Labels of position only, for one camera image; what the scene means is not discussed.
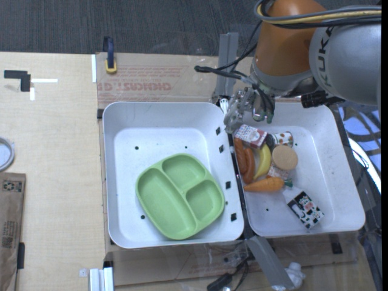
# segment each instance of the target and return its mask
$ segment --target brown paper bag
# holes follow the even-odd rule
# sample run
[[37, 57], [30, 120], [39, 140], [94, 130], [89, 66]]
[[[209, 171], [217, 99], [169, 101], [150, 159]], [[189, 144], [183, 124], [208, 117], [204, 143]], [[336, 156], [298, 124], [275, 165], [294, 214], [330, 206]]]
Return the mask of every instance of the brown paper bag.
[[0, 291], [15, 291], [25, 174], [0, 173]]

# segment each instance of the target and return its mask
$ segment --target transparent plastic sheet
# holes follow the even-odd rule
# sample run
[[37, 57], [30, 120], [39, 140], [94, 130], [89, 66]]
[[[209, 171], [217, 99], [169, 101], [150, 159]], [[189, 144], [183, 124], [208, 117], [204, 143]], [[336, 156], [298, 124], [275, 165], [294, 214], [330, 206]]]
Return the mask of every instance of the transparent plastic sheet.
[[[118, 64], [117, 74], [108, 75], [101, 67], [105, 57], [106, 53], [96, 55], [99, 109], [115, 101], [212, 101], [216, 76], [197, 73], [193, 66], [217, 67], [217, 58], [118, 53], [117, 60], [125, 63]], [[248, 73], [250, 63], [249, 58], [241, 61], [239, 70]], [[100, 143], [101, 156], [104, 156], [101, 121]], [[107, 230], [104, 158], [101, 162], [105, 262], [113, 265], [116, 290], [206, 290], [221, 275], [235, 273], [236, 266], [249, 256], [243, 239], [215, 244], [178, 243], [176, 246], [145, 249], [117, 246]], [[269, 242], [285, 268], [291, 262], [301, 264], [301, 272], [306, 278], [300, 290], [374, 290], [378, 283], [373, 280], [375, 273], [371, 271], [370, 255], [365, 248], [373, 239], [376, 239], [373, 231], [361, 229], [356, 232], [270, 238]], [[244, 268], [240, 269], [227, 287], [234, 290], [243, 278], [238, 290], [273, 290], [258, 263], [250, 259], [247, 264], [248, 274], [244, 274]]]

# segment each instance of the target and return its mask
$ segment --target yellow cable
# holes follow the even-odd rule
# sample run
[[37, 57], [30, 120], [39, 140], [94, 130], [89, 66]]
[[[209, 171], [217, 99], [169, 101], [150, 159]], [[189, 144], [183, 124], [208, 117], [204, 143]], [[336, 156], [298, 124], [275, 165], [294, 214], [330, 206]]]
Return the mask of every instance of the yellow cable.
[[[263, 15], [263, 13], [261, 11], [261, 4], [258, 6], [256, 11], [260, 16], [266, 17]], [[285, 20], [263, 19], [263, 21], [268, 22], [269, 24], [300, 24], [300, 23], [304, 23], [304, 22], [323, 21], [326, 19], [350, 18], [350, 17], [358, 17], [358, 16], [370, 16], [370, 15], [380, 15], [381, 16], [381, 10], [338, 12], [338, 13], [334, 13], [334, 14], [315, 15], [315, 16], [308, 16], [308, 14], [306, 14], [306, 17], [303, 17], [303, 18], [285, 19]]]

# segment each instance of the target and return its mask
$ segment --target banana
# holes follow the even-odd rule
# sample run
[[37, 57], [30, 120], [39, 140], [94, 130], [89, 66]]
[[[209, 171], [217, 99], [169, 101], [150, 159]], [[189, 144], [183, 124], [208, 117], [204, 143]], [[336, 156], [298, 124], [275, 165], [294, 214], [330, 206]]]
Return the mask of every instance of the banana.
[[269, 168], [271, 166], [271, 151], [269, 150], [267, 144], [264, 143], [263, 146], [260, 149], [257, 149], [256, 151], [259, 153], [260, 162], [255, 176], [253, 176], [253, 180], [256, 180], [260, 176], [263, 176], [268, 173]]

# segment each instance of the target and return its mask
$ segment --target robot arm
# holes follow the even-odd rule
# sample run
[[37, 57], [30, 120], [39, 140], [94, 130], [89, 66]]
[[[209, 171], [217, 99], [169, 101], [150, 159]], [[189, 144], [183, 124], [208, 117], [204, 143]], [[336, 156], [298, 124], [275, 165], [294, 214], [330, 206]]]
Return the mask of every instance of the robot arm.
[[263, 24], [244, 79], [252, 86], [230, 100], [227, 132], [246, 110], [270, 123], [278, 97], [300, 96], [305, 108], [348, 100], [380, 109], [381, 6], [327, 11], [314, 0], [260, 0], [255, 13]]

